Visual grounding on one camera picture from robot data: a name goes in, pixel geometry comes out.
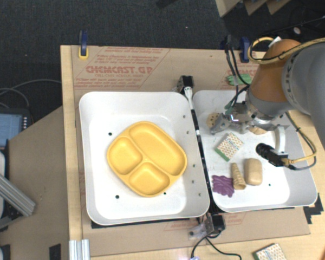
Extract tan chocolate chip biscuit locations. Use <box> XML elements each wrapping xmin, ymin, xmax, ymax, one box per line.
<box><xmin>206</xmin><ymin>112</ymin><xmax>220</xmax><ymax>128</ymax></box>

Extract thin black and white rod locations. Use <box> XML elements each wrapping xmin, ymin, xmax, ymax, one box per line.
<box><xmin>184</xmin><ymin>86</ymin><xmax>215</xmax><ymax>217</ymax></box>

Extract brown cardboard board red print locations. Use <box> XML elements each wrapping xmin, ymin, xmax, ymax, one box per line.
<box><xmin>70</xmin><ymin>46</ymin><xmax>319</xmax><ymax>257</ymax></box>

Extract beige ice cream cone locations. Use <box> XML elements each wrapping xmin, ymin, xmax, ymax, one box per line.
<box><xmin>230</xmin><ymin>162</ymin><xmax>247</xmax><ymax>191</ymax></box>

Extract patterned white and green packet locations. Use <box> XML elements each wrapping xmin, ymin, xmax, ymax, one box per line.
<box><xmin>214</xmin><ymin>132</ymin><xmax>245</xmax><ymax>163</ymax></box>
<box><xmin>252</xmin><ymin>243</ymin><xmax>289</xmax><ymax>260</ymax></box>

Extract white plastic tray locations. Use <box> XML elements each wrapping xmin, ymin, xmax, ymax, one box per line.
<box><xmin>79</xmin><ymin>91</ymin><xmax>211</xmax><ymax>226</ymax></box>
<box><xmin>192</xmin><ymin>89</ymin><xmax>319</xmax><ymax>213</ymax></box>

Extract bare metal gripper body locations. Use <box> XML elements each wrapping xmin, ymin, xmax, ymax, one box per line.
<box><xmin>226</xmin><ymin>101</ymin><xmax>275</xmax><ymax>132</ymax></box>

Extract black cylinder on white bracket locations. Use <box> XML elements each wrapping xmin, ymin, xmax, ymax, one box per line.
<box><xmin>255</xmin><ymin>126</ymin><xmax>289</xmax><ymax>168</ymax></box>

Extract purple grapes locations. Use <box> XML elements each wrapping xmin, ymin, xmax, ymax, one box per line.
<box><xmin>211</xmin><ymin>174</ymin><xmax>235</xmax><ymax>198</ymax></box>

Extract black block with thin wires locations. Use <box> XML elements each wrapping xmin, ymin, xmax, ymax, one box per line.
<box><xmin>205</xmin><ymin>214</ymin><xmax>226</xmax><ymax>233</ymax></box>
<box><xmin>178</xmin><ymin>75</ymin><xmax>194</xmax><ymax>93</ymax></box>

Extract beige bread loaf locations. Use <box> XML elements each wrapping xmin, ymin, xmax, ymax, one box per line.
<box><xmin>243</xmin><ymin>158</ymin><xmax>263</xmax><ymax>186</ymax></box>

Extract yellow divided plate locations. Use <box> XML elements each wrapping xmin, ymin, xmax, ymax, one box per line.
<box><xmin>106</xmin><ymin>121</ymin><xmax>188</xmax><ymax>198</ymax></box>

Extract tan ridged bread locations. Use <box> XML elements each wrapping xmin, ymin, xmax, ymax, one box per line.
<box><xmin>248</xmin><ymin>126</ymin><xmax>268</xmax><ymax>135</ymax></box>

